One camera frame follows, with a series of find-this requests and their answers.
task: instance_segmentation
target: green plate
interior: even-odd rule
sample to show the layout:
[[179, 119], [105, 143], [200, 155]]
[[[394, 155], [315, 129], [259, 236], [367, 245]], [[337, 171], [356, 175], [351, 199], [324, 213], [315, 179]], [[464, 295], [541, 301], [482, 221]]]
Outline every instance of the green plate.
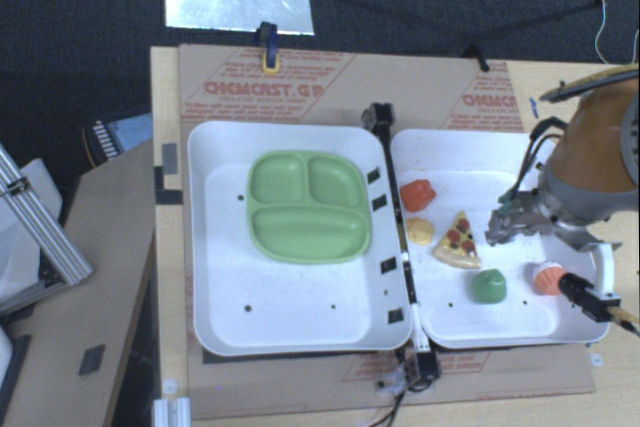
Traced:
[[371, 240], [367, 189], [348, 160], [313, 151], [270, 152], [247, 184], [251, 239], [264, 254], [293, 263], [339, 263]]

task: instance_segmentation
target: white cable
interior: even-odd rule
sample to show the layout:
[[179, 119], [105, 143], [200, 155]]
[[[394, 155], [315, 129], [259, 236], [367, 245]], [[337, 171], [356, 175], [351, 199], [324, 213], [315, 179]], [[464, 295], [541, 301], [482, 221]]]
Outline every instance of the white cable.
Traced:
[[[600, 29], [598, 29], [598, 33], [596, 34], [595, 40], [593, 42], [593, 46], [594, 46], [594, 48], [596, 50], [596, 54], [598, 54], [598, 57], [600, 58], [600, 60], [604, 64], [611, 64], [602, 55], [602, 52], [600, 52], [600, 45], [599, 45], [600, 36], [602, 35], [602, 33], [604, 31], [604, 27], [605, 27], [606, 23], [607, 23], [607, 1], [606, 0], [602, 0], [602, 24], [600, 25]], [[638, 49], [638, 31], [636, 30], [636, 35], [633, 38], [633, 55], [631, 56], [631, 64], [636, 62], [637, 49]]]

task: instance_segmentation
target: white tray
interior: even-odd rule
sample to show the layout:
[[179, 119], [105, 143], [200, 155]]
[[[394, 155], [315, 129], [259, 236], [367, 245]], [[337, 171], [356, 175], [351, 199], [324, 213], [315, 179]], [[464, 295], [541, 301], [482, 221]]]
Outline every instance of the white tray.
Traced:
[[[527, 148], [526, 134], [405, 130], [392, 141], [398, 187], [416, 179], [430, 180], [437, 196], [421, 212], [404, 212], [405, 220], [423, 217], [435, 228], [433, 242], [409, 242], [420, 321], [427, 335], [445, 347], [462, 349], [510, 345], [588, 342], [602, 338], [608, 323], [597, 324], [564, 296], [542, 296], [532, 288], [532, 269], [547, 259], [569, 272], [596, 281], [593, 257], [612, 271], [608, 245], [597, 254], [577, 253], [552, 236], [520, 235], [506, 245], [491, 247], [484, 231], [497, 198], [510, 188]], [[553, 148], [541, 148], [544, 162]], [[522, 184], [535, 187], [538, 172], [532, 167]], [[471, 223], [483, 269], [497, 268], [507, 280], [507, 297], [495, 305], [477, 303], [470, 292], [476, 272], [451, 267], [431, 251], [446, 233], [456, 214], [465, 210]], [[612, 276], [598, 277], [611, 280]]]
[[[246, 191], [253, 162], [269, 151], [310, 150], [344, 157], [380, 178], [367, 185], [371, 242], [339, 264], [300, 265], [263, 255], [252, 243]], [[386, 350], [401, 346], [411, 316], [384, 152], [351, 127], [212, 121], [189, 137], [194, 324], [201, 344], [224, 356]], [[381, 263], [396, 268], [381, 272]], [[402, 320], [397, 313], [401, 311]]]

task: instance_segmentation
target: pizza slice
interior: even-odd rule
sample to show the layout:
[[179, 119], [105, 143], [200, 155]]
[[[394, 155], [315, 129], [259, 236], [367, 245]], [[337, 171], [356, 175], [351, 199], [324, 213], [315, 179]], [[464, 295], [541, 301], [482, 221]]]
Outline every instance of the pizza slice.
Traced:
[[481, 262], [471, 234], [471, 225], [464, 211], [456, 216], [445, 236], [438, 242], [433, 256], [441, 262], [461, 269], [480, 268]]

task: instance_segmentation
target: toy food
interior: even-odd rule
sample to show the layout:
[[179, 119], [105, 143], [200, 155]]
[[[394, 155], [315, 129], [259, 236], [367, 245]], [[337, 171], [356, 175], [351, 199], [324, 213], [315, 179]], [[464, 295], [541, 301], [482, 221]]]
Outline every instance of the toy food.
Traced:
[[543, 262], [533, 270], [533, 286], [543, 295], [558, 295], [558, 283], [566, 273], [559, 263]]
[[425, 208], [436, 197], [436, 191], [429, 180], [414, 180], [400, 187], [400, 199], [409, 212]]
[[412, 217], [405, 221], [407, 235], [411, 242], [415, 242], [420, 246], [426, 246], [433, 239], [433, 224], [426, 219], [420, 217]]
[[498, 269], [482, 271], [473, 278], [471, 291], [478, 302], [496, 304], [507, 297], [507, 280]]
[[480, 258], [464, 211], [456, 216], [454, 223], [433, 251], [433, 256], [441, 262], [461, 269], [480, 268]]

